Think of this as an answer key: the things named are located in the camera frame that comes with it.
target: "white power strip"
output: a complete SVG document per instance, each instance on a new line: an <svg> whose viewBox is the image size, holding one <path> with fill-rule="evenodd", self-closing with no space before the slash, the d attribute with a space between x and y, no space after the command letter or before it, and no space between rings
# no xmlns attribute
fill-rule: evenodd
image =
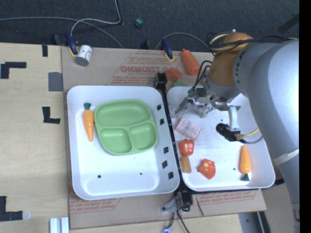
<svg viewBox="0 0 311 233"><path fill-rule="evenodd" d="M50 218L49 233L69 233L69 219L68 217Z"/></svg>

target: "white tray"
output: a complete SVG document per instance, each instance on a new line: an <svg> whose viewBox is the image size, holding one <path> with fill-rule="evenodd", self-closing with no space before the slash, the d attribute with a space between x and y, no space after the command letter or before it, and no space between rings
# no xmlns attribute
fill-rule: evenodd
<svg viewBox="0 0 311 233"><path fill-rule="evenodd" d="M190 88L173 87L168 91L167 98L173 124L176 124L178 121L174 117L174 111L187 96L187 91ZM249 133L257 128L248 98L240 94L231 102L231 105L241 106L238 110L238 123L241 133ZM247 145L252 171L249 174L249 182L241 181L242 174L239 170L239 161L242 143L229 142L216 132L218 123L229 124L228 112L214 110L208 113L205 118L200 118L196 111L197 109L193 108L190 112L182 115L202 128L198 138L194 141L194 153L189 156L192 172L190 174L182 174L187 187L200 192L267 188L273 185L275 173L264 140L256 144ZM179 141L185 139L177 131L174 131L174 136L177 146ZM259 137L260 132L245 140L254 141ZM204 158L215 162L216 174L210 180L197 171Z"/></svg>
<svg viewBox="0 0 311 233"><path fill-rule="evenodd" d="M157 145L145 152L115 156L101 146L94 131L89 142L82 121L83 104L137 99L152 111ZM76 86L67 95L72 184L85 200L169 193L179 175L161 94L146 86Z"/></svg>

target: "pink rectangular object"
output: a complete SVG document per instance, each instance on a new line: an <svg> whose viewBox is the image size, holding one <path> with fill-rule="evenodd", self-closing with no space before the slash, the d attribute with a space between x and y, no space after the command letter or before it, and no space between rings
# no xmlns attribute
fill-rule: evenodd
<svg viewBox="0 0 311 233"><path fill-rule="evenodd" d="M181 117L175 127L175 130L194 141L198 137L201 128L188 119Z"/></svg>

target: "blue clamp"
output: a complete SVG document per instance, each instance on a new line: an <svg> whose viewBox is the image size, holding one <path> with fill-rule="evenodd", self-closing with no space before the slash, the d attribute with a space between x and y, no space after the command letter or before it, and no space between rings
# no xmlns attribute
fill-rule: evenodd
<svg viewBox="0 0 311 233"><path fill-rule="evenodd" d="M74 39L72 38L72 36L68 33L65 34L65 37L66 37L66 40L67 40L67 43L70 47L70 50L71 50L71 54L73 55L77 55L78 54L78 51L77 51L77 47L76 47L76 44L74 43Z"/></svg>
<svg viewBox="0 0 311 233"><path fill-rule="evenodd" d="M165 50L165 54L164 54L165 58L168 60L168 62L173 62L175 60L175 57L173 56L171 46L165 39L161 40L161 44Z"/></svg>

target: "toy tomato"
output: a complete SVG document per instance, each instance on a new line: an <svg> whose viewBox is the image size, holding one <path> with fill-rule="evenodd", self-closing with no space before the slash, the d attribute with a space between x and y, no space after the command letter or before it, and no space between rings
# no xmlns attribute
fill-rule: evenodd
<svg viewBox="0 0 311 233"><path fill-rule="evenodd" d="M178 143L178 148L181 155L192 155L194 149L194 141L182 140Z"/></svg>
<svg viewBox="0 0 311 233"><path fill-rule="evenodd" d="M198 171L210 180L216 173L216 167L213 161L204 159Z"/></svg>

